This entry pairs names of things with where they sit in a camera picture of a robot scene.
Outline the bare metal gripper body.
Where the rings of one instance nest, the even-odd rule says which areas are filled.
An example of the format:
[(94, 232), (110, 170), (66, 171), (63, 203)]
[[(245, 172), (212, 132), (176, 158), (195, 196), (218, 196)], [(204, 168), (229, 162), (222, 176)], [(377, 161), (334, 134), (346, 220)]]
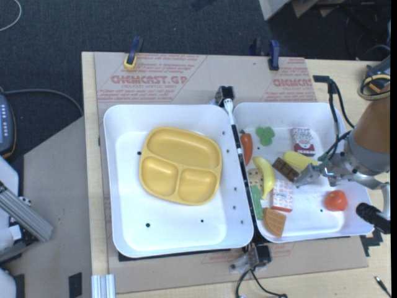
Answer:
[(359, 173), (361, 169), (360, 161), (357, 157), (348, 152), (324, 154), (319, 158), (321, 161), (320, 171), (322, 174), (323, 168), (333, 171), (338, 177), (339, 181), (348, 180), (359, 182), (362, 180), (362, 175)]

